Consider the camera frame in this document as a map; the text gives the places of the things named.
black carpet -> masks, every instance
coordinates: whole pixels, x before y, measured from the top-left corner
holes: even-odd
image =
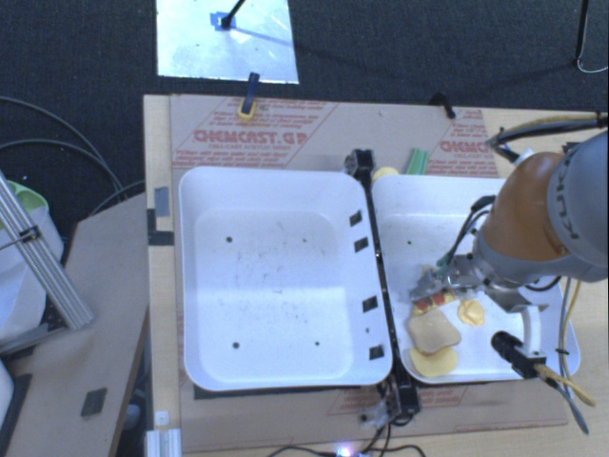
[[[301,84],[262,96],[607,110],[607,73],[573,66],[581,0],[288,0]],[[591,0],[585,65],[607,63],[608,0]],[[156,75],[155,0],[0,0],[0,95],[60,115],[124,185],[143,179],[142,96],[241,94],[243,83]],[[0,148],[46,138],[82,143],[48,118],[0,103]],[[51,203],[69,236],[113,189],[79,153],[0,150],[0,169]]]

white tray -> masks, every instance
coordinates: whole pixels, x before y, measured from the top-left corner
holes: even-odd
[[[185,363],[196,385],[358,386],[386,377],[383,299],[353,178],[197,168],[183,177],[179,204]]]
[[[408,372],[427,384],[520,379],[510,364],[492,349],[490,340],[499,330],[522,339],[522,318],[519,314],[505,313],[482,292],[477,296],[485,310],[482,327],[470,327],[459,320],[459,301],[441,308],[462,336],[454,347],[459,356],[455,370],[442,377],[424,378],[414,369],[408,355],[413,347],[406,330],[412,310],[408,291],[416,286],[422,269],[435,266],[452,246],[471,205],[481,196],[496,194],[502,183],[503,180],[497,179],[395,175],[384,176],[374,184],[377,224],[402,361]],[[458,253],[471,251],[472,239],[471,235],[467,236]],[[560,288],[546,292],[523,288],[521,294],[533,303],[549,305],[540,315],[541,348],[548,357],[548,366],[558,372],[555,348],[562,300]],[[580,365],[580,352],[571,327],[567,348],[569,367],[575,371]]]

tray containing toy food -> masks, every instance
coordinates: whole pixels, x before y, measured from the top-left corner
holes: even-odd
[[[402,362],[424,383],[520,379],[490,343],[500,330],[522,339],[520,314],[506,313],[481,291],[457,296],[444,290],[417,303],[409,296],[424,271],[450,248],[470,206],[481,196],[496,194],[501,185],[498,179],[393,175],[380,178],[373,186]],[[458,253],[470,251],[473,237],[469,237]],[[535,293],[523,288],[521,294],[536,305],[547,305],[540,313],[541,349],[547,365],[558,371],[560,288]],[[569,367],[576,369],[580,353],[571,327],[567,346]]]

